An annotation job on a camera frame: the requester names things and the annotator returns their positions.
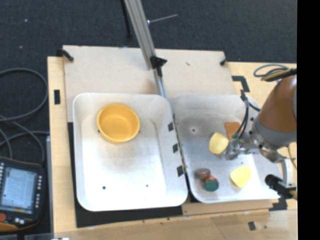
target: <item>dark floor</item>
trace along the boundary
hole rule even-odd
[[[297,62],[298,0],[142,0],[156,48],[224,51],[228,61]],[[126,41],[120,0],[0,0],[0,72],[30,68],[47,78],[47,57],[63,45],[138,47]],[[41,80],[26,72],[0,74],[0,115],[35,108],[45,95]],[[46,103],[20,120],[30,130],[49,130]],[[16,127],[1,123],[8,136]],[[39,137],[45,144],[45,137]],[[12,141],[17,160],[39,163],[30,137]],[[6,145],[0,156],[8,156]],[[38,226],[20,235],[49,232],[49,204]]]

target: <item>wooden board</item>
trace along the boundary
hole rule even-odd
[[[49,81],[49,115],[50,115],[50,135],[51,135],[51,156],[52,156],[52,186],[53,186],[53,224],[54,232],[70,232],[70,231],[90,231],[91,228],[77,228],[76,226],[76,215],[75,215],[75,204],[74,204],[74,193],[73,193],[73,182],[71,173],[71,161],[69,153],[69,139],[68,139],[68,129],[67,129],[67,112],[66,112],[66,93],[65,93],[65,78],[64,78],[64,60],[61,57],[48,57],[48,81]],[[243,74],[246,76],[246,70],[248,68],[255,68],[257,65],[251,63],[230,63],[228,64],[230,68],[231,75]],[[249,80],[249,86],[253,88],[254,83]],[[60,104],[55,104],[55,90],[60,91]],[[226,214],[231,212],[232,214],[240,212],[240,214],[246,213],[247,210],[259,210],[267,209],[272,206],[270,200],[248,201],[239,203],[222,203],[222,204],[211,204],[207,206],[202,203],[190,203],[186,202],[182,207],[184,210],[184,216],[167,219],[153,219],[149,223],[152,224],[152,228],[155,232],[160,232],[162,230],[163,223],[175,222],[176,220],[181,223],[181,227],[186,227],[194,229],[193,237],[202,236],[197,230],[202,223],[195,221],[194,225],[189,227],[184,224],[185,221],[192,220],[202,220],[208,216],[213,216],[216,214]],[[297,206],[292,205],[290,208],[296,209]],[[117,228],[115,232],[120,232],[121,229],[118,227],[126,227],[132,231],[134,236],[144,236],[145,232],[141,231],[142,227],[146,222],[143,221],[131,221],[131,222],[121,222],[117,224],[107,224],[96,226],[96,229],[109,229]],[[210,231],[211,227],[208,224],[208,232],[204,232],[205,235],[209,236],[212,234]]]
[[[67,118],[82,93],[158,94],[154,73],[148,70],[139,48],[64,45],[74,58],[64,59]],[[222,51],[156,49],[167,60],[162,67],[168,99],[180,95],[236,94]]]

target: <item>black tape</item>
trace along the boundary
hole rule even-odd
[[[277,203],[272,204],[272,208],[269,209],[270,212],[272,211],[281,211],[281,210],[287,210],[288,209],[288,204],[285,198],[280,197],[278,199]]]
[[[178,144],[174,144],[172,149],[173,149],[173,153],[176,153],[178,151]]]
[[[242,89],[243,89],[246,93],[250,93],[250,89],[249,89],[247,80],[245,79],[244,76],[242,76],[242,75],[233,75],[233,76],[232,76],[232,81],[234,81],[234,82],[241,82]]]
[[[254,231],[257,229],[254,221],[250,221],[248,225],[249,225],[250,231]]]
[[[169,129],[169,132],[171,132],[174,129],[174,123],[173,122],[168,124],[168,129]]]
[[[60,99],[60,90],[54,90],[54,104],[58,105],[61,103],[61,99]]]
[[[184,168],[182,165],[180,165],[179,167],[176,168],[176,171],[178,172],[178,177],[180,177],[181,175],[183,175],[184,172]]]

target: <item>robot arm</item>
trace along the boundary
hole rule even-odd
[[[297,69],[272,70],[263,75],[265,81],[282,79],[271,91],[258,116],[254,119],[252,129],[230,141],[225,149],[226,159],[234,159],[244,150],[257,150],[269,161],[281,163],[283,179],[268,175],[265,183],[285,199],[298,199],[296,185],[293,183],[292,159],[282,156],[278,149],[287,147],[297,141]],[[248,98],[241,95],[248,112]]]

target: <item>metal pole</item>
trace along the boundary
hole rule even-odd
[[[125,1],[124,0],[120,0],[121,3],[121,8],[122,8],[122,13],[124,16],[124,22],[125,22],[125,28],[126,28],[126,33],[127,33],[127,38],[131,39],[131,30],[130,30],[130,24],[129,24],[129,19],[128,19],[128,15],[127,15],[127,11],[126,11],[126,5],[125,5]]]
[[[130,19],[137,37],[139,46],[144,57],[146,67],[154,71],[154,80],[159,90],[159,94],[167,98],[162,76],[157,73],[151,63],[151,58],[156,57],[154,43],[149,31],[146,15],[141,0],[124,0],[126,8],[130,15]]]
[[[54,232],[54,208],[53,208],[53,186],[52,186],[52,156],[51,156],[51,137],[46,137],[46,163],[48,172],[48,194],[49,194],[49,213],[51,232]]]

